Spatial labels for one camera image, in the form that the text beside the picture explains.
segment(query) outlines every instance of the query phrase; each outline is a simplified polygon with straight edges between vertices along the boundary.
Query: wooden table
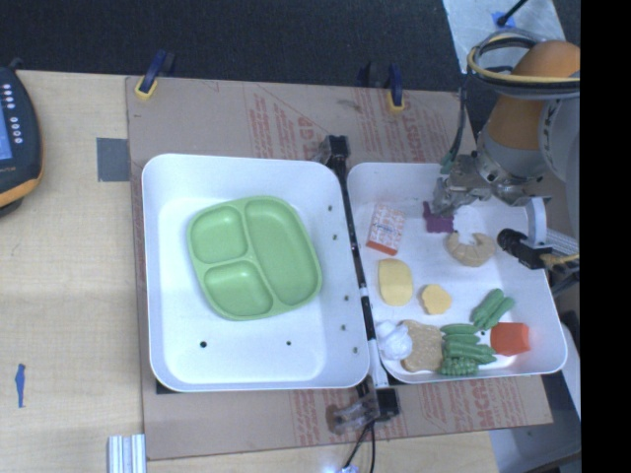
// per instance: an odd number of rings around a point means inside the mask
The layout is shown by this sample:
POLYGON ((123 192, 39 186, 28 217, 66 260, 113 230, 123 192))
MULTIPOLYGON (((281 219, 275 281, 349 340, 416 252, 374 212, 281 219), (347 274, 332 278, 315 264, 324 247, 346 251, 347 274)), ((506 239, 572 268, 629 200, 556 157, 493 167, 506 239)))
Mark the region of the wooden table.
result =
MULTIPOLYGON (((0 218, 0 471, 106 471, 143 433, 129 183, 97 140, 127 138, 124 76, 19 71, 45 140, 41 185, 0 218), (24 365, 24 406, 14 381, 24 365)), ((352 444, 150 461, 149 472, 334 472, 352 444)), ((354 464, 367 471, 370 443, 354 464)), ((377 442, 376 471, 497 471, 486 432, 377 442)))

